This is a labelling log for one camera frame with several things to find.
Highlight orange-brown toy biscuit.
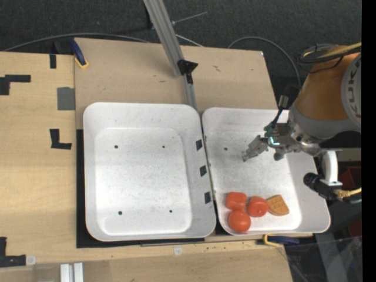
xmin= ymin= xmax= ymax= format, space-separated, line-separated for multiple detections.
xmin=265 ymin=194 xmax=290 ymax=217

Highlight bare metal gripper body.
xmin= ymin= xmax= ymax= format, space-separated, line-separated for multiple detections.
xmin=267 ymin=123 xmax=322 ymax=157

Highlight red toy tomato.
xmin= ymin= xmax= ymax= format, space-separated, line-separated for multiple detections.
xmin=227 ymin=210 xmax=252 ymax=233
xmin=225 ymin=192 xmax=248 ymax=212
xmin=247 ymin=196 xmax=269 ymax=218

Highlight black cylinder on white bracket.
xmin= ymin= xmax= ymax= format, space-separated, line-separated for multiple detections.
xmin=303 ymin=149 xmax=344 ymax=201

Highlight white plastic tray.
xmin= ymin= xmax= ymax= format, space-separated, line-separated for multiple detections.
xmin=201 ymin=107 xmax=332 ymax=237
xmin=82 ymin=102 xmax=217 ymax=243

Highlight pale wood board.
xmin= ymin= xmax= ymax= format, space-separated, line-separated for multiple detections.
xmin=73 ymin=36 xmax=315 ymax=248

